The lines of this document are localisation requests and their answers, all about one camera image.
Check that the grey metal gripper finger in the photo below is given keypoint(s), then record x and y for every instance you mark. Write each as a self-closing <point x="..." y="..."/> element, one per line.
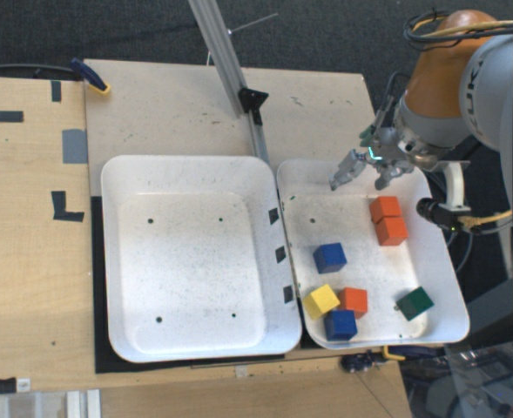
<point x="347" y="168"/>
<point x="391" y="174"/>

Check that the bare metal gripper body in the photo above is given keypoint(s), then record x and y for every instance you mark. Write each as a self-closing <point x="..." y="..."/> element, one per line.
<point x="391" y="144"/>

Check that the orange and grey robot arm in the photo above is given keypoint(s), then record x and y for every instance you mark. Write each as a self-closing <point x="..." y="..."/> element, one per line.
<point x="443" y="85"/>

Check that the orange cube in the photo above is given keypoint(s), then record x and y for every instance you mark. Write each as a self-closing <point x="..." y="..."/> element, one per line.
<point x="385" y="208"/>
<point x="355" y="301"/>
<point x="391" y="232"/>

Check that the blue cube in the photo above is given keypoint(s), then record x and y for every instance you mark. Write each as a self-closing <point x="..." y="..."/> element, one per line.
<point x="340" y="325"/>
<point x="329" y="258"/>

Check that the white plastic tray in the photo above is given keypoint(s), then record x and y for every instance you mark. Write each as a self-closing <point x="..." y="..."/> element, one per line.
<point x="195" y="268"/>
<point x="369" y="277"/>

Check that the green cube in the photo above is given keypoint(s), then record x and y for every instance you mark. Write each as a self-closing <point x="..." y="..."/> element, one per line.
<point x="415" y="304"/>

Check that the yellow cube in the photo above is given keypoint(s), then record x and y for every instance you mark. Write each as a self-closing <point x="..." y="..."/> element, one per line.
<point x="320" y="301"/>

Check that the pale wood board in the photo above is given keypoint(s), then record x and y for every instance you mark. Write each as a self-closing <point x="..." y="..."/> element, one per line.
<point x="164" y="111"/>

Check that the black cylinder on white bracket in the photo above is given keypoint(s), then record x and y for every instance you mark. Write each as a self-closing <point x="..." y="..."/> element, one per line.
<point x="439" y="213"/>

